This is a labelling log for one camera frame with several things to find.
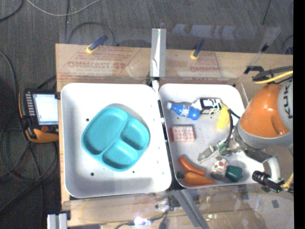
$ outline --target bottle label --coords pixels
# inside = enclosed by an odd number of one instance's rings
[[[189,106],[183,106],[182,111],[181,111],[181,116],[183,117],[187,117],[190,111],[190,107]]]

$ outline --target plastic bottle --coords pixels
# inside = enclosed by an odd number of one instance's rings
[[[168,102],[167,109],[174,110],[178,115],[197,120],[200,116],[200,110],[184,104],[173,104]]]

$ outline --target gray carpet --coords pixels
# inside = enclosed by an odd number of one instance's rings
[[[30,0],[53,14],[78,11],[95,0]],[[26,0],[0,0],[0,51],[11,62],[18,90],[37,87],[54,76],[55,43],[90,44],[103,34],[105,45],[151,46],[151,29],[167,29],[167,48],[191,50],[204,38],[203,50],[259,52],[262,43],[276,34],[266,53],[292,53],[294,0],[102,0],[68,17],[39,11]],[[45,85],[52,88],[55,82]],[[0,55],[1,155],[11,169],[26,141],[19,130],[13,78]],[[0,228],[46,228],[48,214],[59,213],[59,169],[53,144],[27,150],[13,174],[0,162]],[[49,177],[37,179],[48,171]]]

